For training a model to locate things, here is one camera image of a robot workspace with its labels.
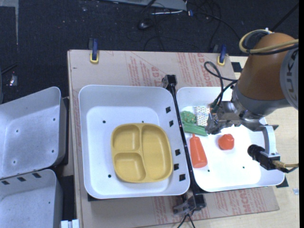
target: green object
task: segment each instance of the green object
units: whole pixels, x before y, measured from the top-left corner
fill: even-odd
[[[189,123],[189,124],[196,123],[195,114],[193,114],[192,112],[182,111],[180,113],[180,117],[181,117],[181,122],[182,123]]]
[[[205,127],[203,126],[197,126],[192,123],[183,123],[182,126],[185,133],[194,133],[200,136],[208,136]]]

